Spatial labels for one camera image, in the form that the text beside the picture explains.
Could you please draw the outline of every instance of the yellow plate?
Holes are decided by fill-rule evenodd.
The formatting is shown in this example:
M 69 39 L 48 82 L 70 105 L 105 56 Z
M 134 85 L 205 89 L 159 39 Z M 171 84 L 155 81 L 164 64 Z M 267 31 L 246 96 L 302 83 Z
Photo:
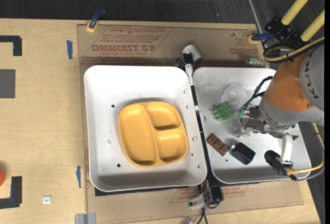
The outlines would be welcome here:
M 118 129 L 126 157 L 139 167 L 174 163 L 188 152 L 182 118 L 175 107 L 163 101 L 126 106 L 119 113 Z

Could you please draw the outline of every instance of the orange ball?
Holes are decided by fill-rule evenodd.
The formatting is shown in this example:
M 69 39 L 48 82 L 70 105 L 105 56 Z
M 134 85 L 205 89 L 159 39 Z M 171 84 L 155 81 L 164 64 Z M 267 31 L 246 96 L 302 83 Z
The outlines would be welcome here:
M 0 185 L 5 181 L 5 174 L 0 170 Z

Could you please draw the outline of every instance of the wooden table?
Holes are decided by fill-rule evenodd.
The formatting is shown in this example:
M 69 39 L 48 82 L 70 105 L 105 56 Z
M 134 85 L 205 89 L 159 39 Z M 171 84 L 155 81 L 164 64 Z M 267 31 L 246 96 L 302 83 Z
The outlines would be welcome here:
M 10 177 L 22 176 L 23 202 L 1 209 L 1 223 L 74 223 L 87 213 L 83 122 L 77 48 L 77 25 L 86 21 L 0 19 L 0 35 L 20 36 L 23 55 L 13 56 L 12 43 L 0 43 L 0 69 L 15 69 L 15 98 L 0 99 L 0 168 L 5 183 L 0 198 L 9 196 Z M 218 28 L 220 24 L 103 22 Z M 229 24 L 228 28 L 239 29 Z M 244 25 L 255 31 L 254 25 Z M 68 59 L 67 40 L 73 42 Z M 299 187 L 304 204 L 274 209 L 208 215 L 209 223 L 319 223 L 307 182 Z M 52 203 L 43 204 L 51 195 Z M 166 220 L 183 223 L 185 218 Z M 148 223 L 164 223 L 164 220 Z

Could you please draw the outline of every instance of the gray square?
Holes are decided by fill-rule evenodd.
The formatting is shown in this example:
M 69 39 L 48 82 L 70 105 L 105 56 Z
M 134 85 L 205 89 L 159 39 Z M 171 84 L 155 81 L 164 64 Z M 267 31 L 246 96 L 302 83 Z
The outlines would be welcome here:
M 0 98 L 15 98 L 16 70 L 0 70 Z

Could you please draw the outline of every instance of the orange tray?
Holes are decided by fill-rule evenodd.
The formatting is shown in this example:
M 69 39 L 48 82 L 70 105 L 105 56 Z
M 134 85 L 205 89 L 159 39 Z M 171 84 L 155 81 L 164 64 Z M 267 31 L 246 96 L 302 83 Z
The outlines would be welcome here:
M 163 101 L 128 105 L 118 116 L 119 136 L 127 159 L 139 167 L 171 164 L 188 152 L 182 118 Z

